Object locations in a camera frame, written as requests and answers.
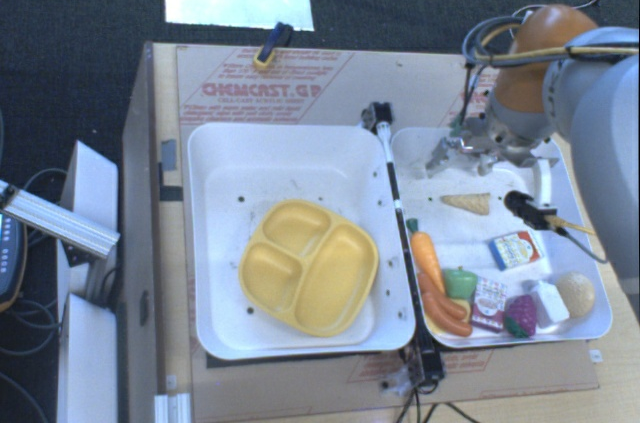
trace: wire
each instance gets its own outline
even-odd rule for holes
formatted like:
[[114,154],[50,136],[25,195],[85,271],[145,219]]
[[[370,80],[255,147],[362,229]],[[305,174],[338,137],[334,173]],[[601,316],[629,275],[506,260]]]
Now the wire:
[[48,330],[49,334],[44,339],[44,341],[42,341],[39,345],[36,345],[35,347],[27,349],[27,350],[10,350],[8,348],[0,347],[0,353],[8,355],[8,356],[13,356],[13,357],[26,357],[26,356],[30,356],[30,355],[33,355],[33,354],[36,354],[36,353],[40,352],[41,350],[43,350],[51,342],[53,337],[57,335],[56,330],[58,329],[58,325],[57,325],[56,319],[54,318],[53,314],[51,313],[51,311],[47,307],[45,307],[42,304],[40,304],[38,302],[35,302],[33,300],[19,299],[18,303],[20,303],[20,302],[21,303],[27,303],[28,305],[35,306],[35,307],[39,308],[41,310],[41,312],[49,320],[48,327],[36,327],[36,325],[38,325],[38,324],[33,324],[32,322],[24,323],[24,321],[22,319],[23,315],[16,316],[15,314],[11,314],[11,313],[9,313],[9,314],[11,314],[11,316],[16,318],[20,323],[23,323],[23,325],[27,325],[30,328],[36,328],[38,330]]
[[578,247],[580,247],[580,249],[587,254],[590,258],[595,259],[598,263],[601,263],[602,265],[606,265],[607,263],[609,263],[608,259],[602,259],[599,258],[598,256],[596,256],[593,252],[591,252],[587,247],[585,247],[584,245],[582,245],[582,243],[580,243],[580,241],[578,241],[574,236],[572,236],[565,228],[563,227],[556,227],[554,228],[554,231],[559,234],[560,236],[564,236],[565,238],[568,238],[569,240],[571,240],[573,243],[575,243]]
[[29,393],[29,391],[27,391],[20,384],[18,384],[15,380],[13,380],[11,377],[5,375],[1,371],[0,371],[0,379],[4,380],[10,386],[13,386],[13,388],[16,391],[18,391],[24,398],[27,399],[27,401],[29,402],[31,407],[38,413],[38,416],[40,417],[40,421],[42,421],[43,423],[49,423],[49,420],[47,419],[47,416],[45,415],[44,411],[42,410],[42,407],[40,407],[40,404],[31,395],[31,393]]
[[434,403],[431,406],[431,409],[429,409],[429,412],[427,412],[427,415],[422,420],[422,423],[429,423],[429,420],[431,419],[431,416],[433,416],[433,413],[436,412],[436,409],[438,408],[438,405],[440,405],[440,404]]
[[480,76],[482,75],[482,72],[485,70],[487,66],[480,66],[480,68],[475,72],[475,74],[473,75],[473,77],[471,78],[471,80],[467,83],[465,83],[466,89],[465,89],[465,96],[464,96],[464,101],[462,103],[462,110],[460,110],[460,118],[459,118],[459,125],[462,126],[462,124],[464,123],[464,120],[467,117],[467,110],[469,107],[469,103],[471,103],[471,97],[473,96],[473,93],[476,90],[476,87],[478,86],[478,82],[480,81]]
[[416,398],[416,421],[418,423],[420,423],[420,418],[421,418],[421,415],[420,415],[420,394],[418,393],[417,389],[413,390],[413,394],[414,394],[414,396]]
[[402,407],[402,411],[400,411],[400,414],[398,415],[398,419],[396,419],[396,423],[402,423],[402,421],[404,421],[404,417],[407,415],[407,412],[409,411],[409,407],[411,407],[411,404],[413,403],[414,397],[415,397],[418,408],[420,407],[418,390],[412,389],[411,393],[409,393],[409,396],[407,396],[407,401],[404,403],[404,406]]
[[590,46],[560,46],[520,53],[497,53],[488,51],[490,42],[506,31],[518,28],[523,18],[499,16],[478,23],[465,36],[462,54],[468,64],[494,67],[517,67],[537,62],[552,62],[567,58],[579,60],[609,60],[611,57],[637,55],[638,43],[620,43]]
[[438,385],[440,384],[439,381],[435,381],[435,383],[430,387],[430,389],[426,390],[424,388],[419,387],[418,388],[418,393],[420,393],[421,395],[430,395],[431,393],[433,393],[436,389],[438,389]]
[[453,409],[454,411],[456,411],[458,414],[460,414],[460,416],[462,416],[464,419],[466,419],[467,421],[470,421],[471,423],[480,423],[477,419],[472,418],[471,416],[469,416],[467,413],[465,413],[464,411],[462,411],[462,409],[459,409],[458,407],[456,407],[455,405],[453,405],[452,403],[445,403],[445,405],[447,407],[449,407],[450,409]]
[[33,229],[29,233],[29,239],[27,241],[29,248],[35,247],[36,245],[41,244],[48,238],[52,238],[51,235],[46,235],[42,231],[38,229]]
[[105,298],[105,288],[107,287],[107,280],[109,279],[110,276],[114,275],[116,272],[118,272],[120,270],[120,267],[113,267],[111,268],[106,274],[104,274],[104,277],[102,278],[102,282],[100,283],[100,291],[98,293],[98,300],[103,300],[103,298]]
[[22,187],[22,190],[29,190],[29,187],[40,177],[45,176],[46,174],[62,174],[63,176],[67,175],[67,171],[64,169],[59,169],[57,167],[49,167],[48,169],[42,169],[41,171],[36,172],[33,176],[31,176],[27,182]]
[[[47,309],[51,309],[54,305],[56,305],[58,303],[57,299],[53,299],[51,302],[49,302],[48,304],[45,304],[44,307],[46,307]],[[11,310],[20,316],[33,316],[33,315],[37,315],[38,313],[40,313],[40,310],[30,310],[30,311],[18,311],[15,308],[15,305],[11,308]]]

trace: yellow divided plate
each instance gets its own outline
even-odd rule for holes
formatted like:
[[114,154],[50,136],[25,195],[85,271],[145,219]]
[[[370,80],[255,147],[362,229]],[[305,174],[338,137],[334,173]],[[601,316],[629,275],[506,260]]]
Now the yellow divided plate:
[[344,217],[300,199],[273,206],[240,262],[242,291],[257,307],[313,336],[347,329],[378,269],[371,237]]

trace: small carton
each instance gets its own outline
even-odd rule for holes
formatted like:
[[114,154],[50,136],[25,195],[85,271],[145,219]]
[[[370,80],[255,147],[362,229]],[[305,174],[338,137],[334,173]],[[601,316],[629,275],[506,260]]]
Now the small carton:
[[504,328],[507,285],[478,277],[471,310],[471,325],[494,332]]
[[533,263],[542,257],[541,248],[529,231],[495,238],[489,243],[489,248],[500,270]]

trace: black cable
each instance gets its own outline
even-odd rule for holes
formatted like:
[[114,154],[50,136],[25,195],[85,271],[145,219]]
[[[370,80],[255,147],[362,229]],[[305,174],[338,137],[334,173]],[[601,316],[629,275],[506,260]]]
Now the black cable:
[[21,315],[20,313],[16,313],[15,311],[13,311],[13,309],[9,309],[7,311],[7,314],[9,316],[12,316],[16,320],[18,320],[22,325],[25,325],[26,327],[30,327],[31,329],[50,330],[50,329],[57,329],[57,328],[60,327],[60,324],[58,322],[56,322],[56,323],[34,323],[34,322],[30,322],[29,320],[25,319],[24,316]]
[[469,103],[471,103],[471,98],[473,96],[473,93],[475,92],[476,87],[478,86],[478,82],[480,81],[480,75],[482,75],[482,72],[485,70],[486,67],[487,66],[480,66],[478,71],[476,71],[476,73],[471,78],[470,82],[465,83],[465,86],[467,87],[467,89],[465,90],[464,101],[462,103],[462,110],[460,111],[460,119],[459,119],[460,126],[462,126],[462,124],[464,123],[464,120],[467,118],[467,109],[469,107]]
[[413,402],[413,397],[415,396],[415,393],[416,393],[415,389],[411,390],[411,393],[409,393],[409,396],[407,397],[407,401],[404,403],[404,407],[402,407],[402,411],[400,411],[400,414],[398,415],[398,419],[396,419],[396,423],[402,423],[402,421],[404,421],[404,417],[409,411],[409,407],[411,407],[411,403]]
[[465,413],[462,409],[459,409],[458,407],[456,407],[452,403],[447,402],[447,403],[445,403],[445,405],[447,407],[449,407],[450,409],[453,409],[454,411],[456,411],[458,414],[460,414],[460,416],[462,416],[467,421],[470,421],[471,423],[480,423],[477,419],[472,418],[467,413]]
[[44,328],[40,329],[39,328],[39,330],[48,330],[49,334],[44,339],[44,341],[42,341],[39,345],[36,345],[33,348],[29,348],[29,349],[26,349],[26,350],[10,350],[8,348],[0,347],[0,353],[8,355],[8,356],[12,356],[12,357],[27,357],[27,356],[36,354],[36,353],[40,352],[41,350],[43,350],[51,342],[51,340],[54,338],[54,336],[57,335],[56,330],[58,328],[58,325],[57,325],[56,319],[54,318],[54,316],[51,313],[51,311],[49,311],[49,309],[47,309],[42,304],[40,304],[38,302],[35,302],[35,301],[32,301],[32,300],[27,301],[27,300],[22,299],[21,302],[23,302],[23,303],[28,302],[32,306],[36,306],[36,307],[41,308],[43,310],[44,315],[49,320],[49,324],[51,325],[51,327],[48,328],[48,329],[44,329]]
[[29,393],[29,391],[27,391],[20,384],[18,384],[15,380],[13,380],[11,377],[8,377],[7,375],[2,373],[1,371],[0,371],[0,379],[4,380],[10,386],[13,386],[13,388],[16,391],[18,391],[23,397],[25,397],[27,399],[27,401],[29,402],[31,407],[33,407],[33,409],[38,413],[38,416],[40,417],[40,421],[42,421],[43,423],[49,423],[49,420],[47,419],[47,416],[45,415],[44,411],[42,410],[42,407],[40,407],[40,404],[31,395],[31,393]]
[[587,247],[585,247],[584,245],[582,245],[582,243],[580,243],[579,240],[577,240],[574,236],[572,236],[569,231],[567,231],[565,228],[563,227],[556,227],[553,229],[557,234],[559,234],[560,236],[563,236],[565,238],[568,238],[569,240],[571,240],[574,244],[576,244],[578,247],[580,247],[580,249],[582,250],[582,252],[584,252],[585,254],[587,254],[590,258],[595,259],[598,263],[601,263],[603,265],[606,265],[607,263],[609,263],[608,259],[602,259],[599,258],[598,256],[596,256],[593,252],[591,252]]
[[514,16],[499,16],[497,18],[489,18],[478,23],[473,27],[462,41],[462,54],[468,63],[477,65],[478,60],[474,55],[474,49],[477,44],[482,41],[482,37],[489,31],[502,25],[521,24],[522,18]]
[[31,249],[36,245],[40,245],[45,240],[49,238],[53,238],[51,235],[46,235],[42,231],[38,229],[34,229],[29,233],[29,238],[27,241],[27,246]]
[[35,183],[35,181],[47,174],[62,174],[63,176],[67,175],[67,171],[64,169],[59,169],[58,167],[49,167],[48,169],[42,169],[41,171],[36,172],[33,176],[31,176],[27,182],[23,185],[22,190],[29,191],[29,187]]
[[100,301],[101,301],[101,300],[103,300],[103,298],[104,298],[104,295],[105,295],[104,290],[105,290],[105,288],[106,288],[106,286],[107,286],[107,280],[109,279],[109,277],[110,277],[110,276],[112,276],[112,275],[114,275],[114,274],[115,274],[117,271],[119,271],[119,270],[120,270],[120,267],[117,267],[117,266],[116,266],[116,267],[111,268],[111,269],[110,269],[110,270],[109,270],[109,271],[104,275],[104,277],[102,278],[102,283],[100,283],[100,291],[98,292],[98,293],[99,293],[99,295],[98,295],[98,300],[100,300]]
[[425,390],[424,388],[418,388],[418,393],[420,393],[421,395],[430,395],[431,393],[433,393],[436,389],[438,389],[438,386],[440,385],[440,382],[438,382],[437,380],[435,381],[435,383],[433,384],[433,386],[431,386],[431,388],[429,390]]
[[[44,307],[46,307],[47,309],[51,309],[55,304],[57,304],[57,299],[53,299],[51,302],[49,302],[48,304],[45,304]],[[27,310],[27,311],[20,311],[16,309],[16,305],[14,304],[13,307],[11,308],[11,310],[20,316],[33,316],[33,315],[37,315],[41,312],[40,309],[32,309],[32,310]]]
[[421,415],[420,415],[420,394],[418,393],[417,389],[413,390],[413,394],[416,397],[416,421],[417,421],[417,423],[420,423],[420,418],[421,418]]
[[431,409],[429,409],[429,412],[427,412],[427,415],[424,417],[424,419],[422,420],[422,423],[429,423],[429,420],[431,419],[431,416],[433,416],[433,413],[436,412],[436,409],[438,408],[437,403],[434,403],[431,406]]

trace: toy carrot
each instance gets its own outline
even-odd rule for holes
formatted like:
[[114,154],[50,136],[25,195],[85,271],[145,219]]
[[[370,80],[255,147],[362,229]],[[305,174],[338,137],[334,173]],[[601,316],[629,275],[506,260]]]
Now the toy carrot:
[[418,230],[418,219],[407,220],[407,227],[411,231],[411,252],[418,267],[431,278],[440,293],[445,293],[444,278],[431,237]]

